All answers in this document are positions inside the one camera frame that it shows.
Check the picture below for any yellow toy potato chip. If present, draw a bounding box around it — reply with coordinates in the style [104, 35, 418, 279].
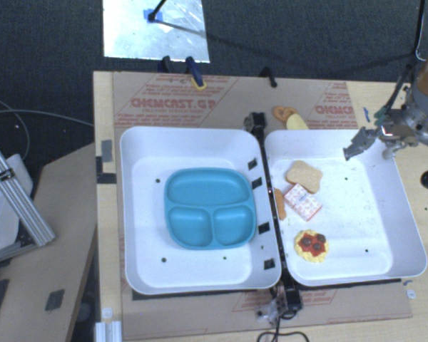
[285, 113, 310, 132]

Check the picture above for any orange toy sausage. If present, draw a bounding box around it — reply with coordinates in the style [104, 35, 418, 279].
[273, 187, 287, 222]

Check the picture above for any tan toy bread slice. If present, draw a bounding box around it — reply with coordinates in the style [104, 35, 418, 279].
[285, 160, 324, 195]

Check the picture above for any pink and white carton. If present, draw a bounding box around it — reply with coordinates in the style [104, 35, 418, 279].
[283, 182, 323, 222]

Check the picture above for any orange toy pretzel biscuit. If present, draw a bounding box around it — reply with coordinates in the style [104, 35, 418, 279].
[272, 105, 298, 123]

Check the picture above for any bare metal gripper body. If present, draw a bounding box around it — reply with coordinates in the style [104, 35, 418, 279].
[377, 108, 428, 150]

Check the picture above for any thin black and white rod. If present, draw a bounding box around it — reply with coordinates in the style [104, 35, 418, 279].
[255, 126, 290, 291]

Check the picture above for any blue divided plate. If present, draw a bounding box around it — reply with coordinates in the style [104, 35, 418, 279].
[163, 167, 255, 252]

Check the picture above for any yellow toy pasta with meatballs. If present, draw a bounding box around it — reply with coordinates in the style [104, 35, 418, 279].
[293, 228, 330, 264]

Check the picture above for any white plastic tray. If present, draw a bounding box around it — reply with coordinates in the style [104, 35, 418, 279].
[263, 129, 428, 288]
[118, 125, 283, 296]

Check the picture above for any brown cardboard board red print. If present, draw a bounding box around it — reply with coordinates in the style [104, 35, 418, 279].
[111, 71, 414, 342]

